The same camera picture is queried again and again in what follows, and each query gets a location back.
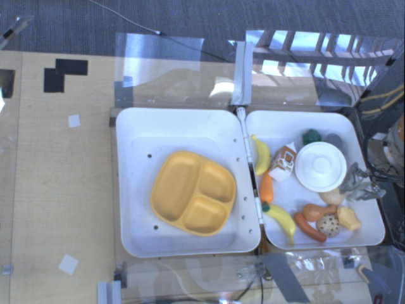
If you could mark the orange chicken drumstick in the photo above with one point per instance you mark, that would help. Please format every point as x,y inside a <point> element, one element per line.
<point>313,212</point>

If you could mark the yellow divided plate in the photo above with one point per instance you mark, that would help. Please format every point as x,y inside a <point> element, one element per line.
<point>172,188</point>

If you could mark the red sausage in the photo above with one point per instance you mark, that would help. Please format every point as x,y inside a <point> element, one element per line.
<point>308,228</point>

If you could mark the thin black and white rod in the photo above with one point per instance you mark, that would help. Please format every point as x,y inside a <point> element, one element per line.
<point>246,139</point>

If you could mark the white and brown carton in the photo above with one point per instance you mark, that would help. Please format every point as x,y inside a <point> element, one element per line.
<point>283,163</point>

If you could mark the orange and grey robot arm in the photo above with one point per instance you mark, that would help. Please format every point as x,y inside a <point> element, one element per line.
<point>398,144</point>

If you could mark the clear plastic bottle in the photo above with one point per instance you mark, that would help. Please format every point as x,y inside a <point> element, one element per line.
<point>356,182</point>

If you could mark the white bowl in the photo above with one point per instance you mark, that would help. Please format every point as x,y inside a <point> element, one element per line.
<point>321,166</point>

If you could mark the beige chocolate chip biscuit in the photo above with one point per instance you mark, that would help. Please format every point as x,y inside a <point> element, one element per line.
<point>328,225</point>

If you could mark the white plastic tray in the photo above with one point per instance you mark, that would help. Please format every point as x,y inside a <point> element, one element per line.
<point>284,125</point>
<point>139,182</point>

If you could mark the green broccoli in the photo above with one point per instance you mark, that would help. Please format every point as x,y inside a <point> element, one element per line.
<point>311,136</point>

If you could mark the yellow cupcake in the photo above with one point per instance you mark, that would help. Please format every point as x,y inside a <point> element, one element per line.
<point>348,218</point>

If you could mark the beige bread roll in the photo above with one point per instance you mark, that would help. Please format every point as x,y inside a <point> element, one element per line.
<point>331,197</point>

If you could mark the orange carrot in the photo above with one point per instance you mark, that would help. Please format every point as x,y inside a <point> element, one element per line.
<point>266,188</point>

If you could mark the yellow banana with green end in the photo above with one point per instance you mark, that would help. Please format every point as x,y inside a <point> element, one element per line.
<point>283,219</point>

